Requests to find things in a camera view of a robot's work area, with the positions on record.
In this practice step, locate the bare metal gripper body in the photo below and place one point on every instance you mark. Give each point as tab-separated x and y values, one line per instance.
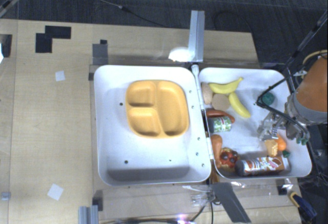
271	123

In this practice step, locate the green and white can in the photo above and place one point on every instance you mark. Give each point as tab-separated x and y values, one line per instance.
220	124

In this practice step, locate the red brown sausage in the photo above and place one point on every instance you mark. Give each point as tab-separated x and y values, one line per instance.
215	112

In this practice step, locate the orange brown toy food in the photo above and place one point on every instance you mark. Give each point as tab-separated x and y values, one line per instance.
216	144

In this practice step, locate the pale wooden board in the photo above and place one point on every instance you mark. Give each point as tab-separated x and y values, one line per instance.
51	120

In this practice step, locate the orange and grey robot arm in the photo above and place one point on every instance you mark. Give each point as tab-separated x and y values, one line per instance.
312	84

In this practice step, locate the yellow banana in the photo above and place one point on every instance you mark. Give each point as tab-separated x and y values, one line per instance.
238	106
225	87

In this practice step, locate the tan bread roll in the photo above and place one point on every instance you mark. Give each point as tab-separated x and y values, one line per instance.
206	93

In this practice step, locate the tan round biscuit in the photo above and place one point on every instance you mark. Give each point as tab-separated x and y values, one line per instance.
220	102

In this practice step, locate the orange carrot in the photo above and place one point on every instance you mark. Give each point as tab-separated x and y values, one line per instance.
282	144

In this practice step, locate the pizza slice with dark toppings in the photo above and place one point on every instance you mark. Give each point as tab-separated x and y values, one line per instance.
228	159

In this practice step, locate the yellow cube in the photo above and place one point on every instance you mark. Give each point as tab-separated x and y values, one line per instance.
271	147

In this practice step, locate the orange divided plate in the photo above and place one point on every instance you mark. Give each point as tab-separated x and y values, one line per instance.
171	105

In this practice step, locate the white plastic tray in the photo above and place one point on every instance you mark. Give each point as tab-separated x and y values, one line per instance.
246	135
115	141

